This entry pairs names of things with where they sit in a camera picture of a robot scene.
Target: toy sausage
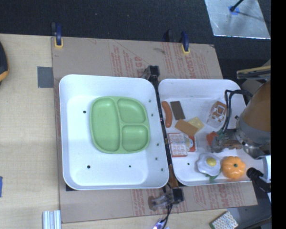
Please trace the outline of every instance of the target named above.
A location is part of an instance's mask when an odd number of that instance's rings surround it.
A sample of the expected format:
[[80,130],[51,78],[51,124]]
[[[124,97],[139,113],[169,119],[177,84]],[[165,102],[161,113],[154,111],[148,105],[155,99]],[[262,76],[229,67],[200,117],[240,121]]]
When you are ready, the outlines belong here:
[[169,128],[171,127],[173,121],[173,113],[171,107],[166,101],[163,101],[161,105],[165,112],[165,127]]

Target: small box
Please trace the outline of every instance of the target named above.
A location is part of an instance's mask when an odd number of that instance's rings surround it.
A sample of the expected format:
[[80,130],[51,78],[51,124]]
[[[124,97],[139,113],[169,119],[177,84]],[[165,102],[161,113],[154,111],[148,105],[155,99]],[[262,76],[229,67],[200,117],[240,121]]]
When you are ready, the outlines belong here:
[[210,223],[212,229],[234,229],[238,227],[237,221],[234,219],[232,214],[227,211],[222,214],[219,218]]
[[216,101],[211,107],[206,123],[214,128],[218,128],[220,125],[224,124],[225,113],[226,105],[220,101]]

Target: toy pumpkin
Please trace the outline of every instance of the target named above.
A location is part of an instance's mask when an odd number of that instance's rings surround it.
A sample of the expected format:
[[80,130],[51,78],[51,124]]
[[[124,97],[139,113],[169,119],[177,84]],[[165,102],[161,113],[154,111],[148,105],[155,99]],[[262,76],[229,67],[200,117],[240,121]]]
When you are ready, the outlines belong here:
[[225,177],[239,179],[245,173],[246,165],[240,157],[228,156],[223,160],[221,167]]

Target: divided plate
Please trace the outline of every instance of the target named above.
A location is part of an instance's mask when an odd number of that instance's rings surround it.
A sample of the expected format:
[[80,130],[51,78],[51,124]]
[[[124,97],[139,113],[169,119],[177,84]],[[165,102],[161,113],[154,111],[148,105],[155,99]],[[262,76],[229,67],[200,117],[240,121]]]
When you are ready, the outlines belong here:
[[145,107],[129,97],[100,97],[90,108],[90,131],[95,146],[110,154],[144,150],[150,139]]

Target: fried egg toy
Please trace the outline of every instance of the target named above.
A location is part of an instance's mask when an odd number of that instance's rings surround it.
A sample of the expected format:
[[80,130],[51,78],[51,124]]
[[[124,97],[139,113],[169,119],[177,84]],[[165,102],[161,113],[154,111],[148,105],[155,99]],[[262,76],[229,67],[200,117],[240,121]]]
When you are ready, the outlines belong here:
[[220,160],[212,154],[201,154],[197,161],[198,170],[211,177],[220,173]]

